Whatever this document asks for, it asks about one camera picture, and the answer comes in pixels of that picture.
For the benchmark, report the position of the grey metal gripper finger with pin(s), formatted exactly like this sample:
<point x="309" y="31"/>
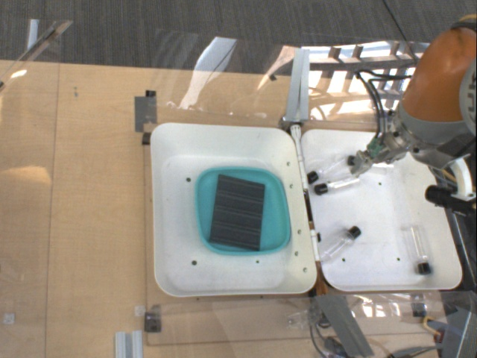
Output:
<point x="366" y="165"/>
<point x="355" y="167"/>

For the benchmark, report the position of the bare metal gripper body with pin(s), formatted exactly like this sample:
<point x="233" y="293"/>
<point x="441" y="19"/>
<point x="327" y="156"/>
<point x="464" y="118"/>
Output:
<point x="389" y="148"/>

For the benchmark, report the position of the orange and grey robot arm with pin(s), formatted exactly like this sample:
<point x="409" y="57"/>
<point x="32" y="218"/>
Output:
<point x="434" y="84"/>

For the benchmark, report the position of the clear bottle with black cap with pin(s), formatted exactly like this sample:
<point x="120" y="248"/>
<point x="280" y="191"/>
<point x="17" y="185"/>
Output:
<point x="312" y="177"/>
<point x="423" y="267"/>
<point x="320" y="189"/>
<point x="354" y="232"/>

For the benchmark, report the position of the white plastic tray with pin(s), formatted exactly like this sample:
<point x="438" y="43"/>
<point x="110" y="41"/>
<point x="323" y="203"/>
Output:
<point x="384" y="215"/>
<point x="175" y="237"/>

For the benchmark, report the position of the teal plate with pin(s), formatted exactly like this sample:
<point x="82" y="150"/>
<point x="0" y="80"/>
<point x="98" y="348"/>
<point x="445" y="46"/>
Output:
<point x="277" y="215"/>

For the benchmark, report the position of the dark grey ribbed block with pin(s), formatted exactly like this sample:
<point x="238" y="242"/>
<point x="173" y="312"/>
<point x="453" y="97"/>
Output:
<point x="237" y="212"/>

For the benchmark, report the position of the black cylinder on white bracket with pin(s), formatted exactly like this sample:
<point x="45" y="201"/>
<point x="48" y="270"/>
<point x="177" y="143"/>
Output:
<point x="443" y="196"/>

